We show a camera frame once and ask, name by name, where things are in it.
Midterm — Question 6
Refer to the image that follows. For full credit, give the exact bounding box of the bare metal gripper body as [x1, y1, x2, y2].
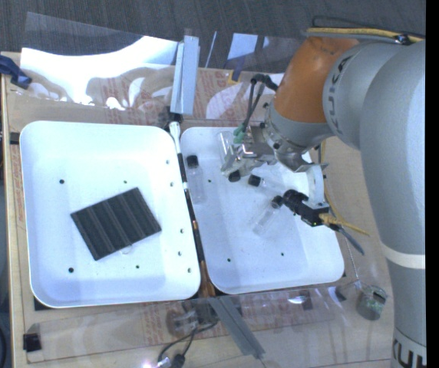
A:
[241, 124, 328, 174]

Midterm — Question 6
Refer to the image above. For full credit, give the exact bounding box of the thin black and white rod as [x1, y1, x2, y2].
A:
[168, 120, 217, 298]

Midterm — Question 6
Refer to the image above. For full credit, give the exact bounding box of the white plastic tray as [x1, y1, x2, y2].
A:
[18, 120, 203, 310]
[179, 125, 346, 296]

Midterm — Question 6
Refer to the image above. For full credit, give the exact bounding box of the black ribbed rectangular mat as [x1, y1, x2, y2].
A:
[69, 186, 163, 262]

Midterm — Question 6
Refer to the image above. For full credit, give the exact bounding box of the small grey can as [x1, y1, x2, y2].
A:
[355, 284, 389, 321]

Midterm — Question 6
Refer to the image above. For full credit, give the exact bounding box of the brown cardboard board red print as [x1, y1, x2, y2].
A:
[0, 51, 394, 364]

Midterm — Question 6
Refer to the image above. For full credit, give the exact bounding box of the black cylinder on white bracket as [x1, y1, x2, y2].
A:
[280, 162, 332, 228]

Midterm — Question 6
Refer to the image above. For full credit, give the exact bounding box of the black block with thin wires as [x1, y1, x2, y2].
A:
[158, 107, 184, 127]
[193, 300, 220, 324]

